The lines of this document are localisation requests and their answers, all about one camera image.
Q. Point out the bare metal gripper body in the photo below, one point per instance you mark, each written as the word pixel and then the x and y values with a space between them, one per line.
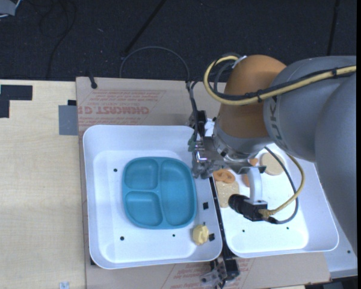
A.
pixel 214 151

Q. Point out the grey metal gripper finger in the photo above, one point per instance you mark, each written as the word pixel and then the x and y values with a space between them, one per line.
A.
pixel 207 171
pixel 197 169

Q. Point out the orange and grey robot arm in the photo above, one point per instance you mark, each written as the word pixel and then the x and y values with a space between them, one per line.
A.
pixel 307 116

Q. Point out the orange toy pretzel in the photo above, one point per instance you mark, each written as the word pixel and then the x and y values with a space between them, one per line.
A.
pixel 220 175

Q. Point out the beige toy bread slice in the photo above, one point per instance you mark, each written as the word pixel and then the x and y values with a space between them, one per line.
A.
pixel 225 193

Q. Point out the blue divided plate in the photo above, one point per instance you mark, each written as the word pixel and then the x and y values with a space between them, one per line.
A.
pixel 174 191

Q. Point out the small orange toy piece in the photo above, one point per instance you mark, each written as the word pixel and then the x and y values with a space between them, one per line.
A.
pixel 246 180
pixel 254 162

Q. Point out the round beige toy biscuit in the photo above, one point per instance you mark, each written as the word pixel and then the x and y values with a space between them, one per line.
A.
pixel 272 165

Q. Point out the yellow toy pasta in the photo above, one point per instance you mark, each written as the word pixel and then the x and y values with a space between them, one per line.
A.
pixel 200 234

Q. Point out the white plastic tray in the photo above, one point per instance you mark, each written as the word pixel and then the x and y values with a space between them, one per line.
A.
pixel 258 239
pixel 108 221

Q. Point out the brown cardboard board red print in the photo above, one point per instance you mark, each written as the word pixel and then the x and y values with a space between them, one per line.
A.
pixel 123 107

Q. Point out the black cylinder on white bracket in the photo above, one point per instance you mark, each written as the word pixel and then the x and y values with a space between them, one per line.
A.
pixel 249 207

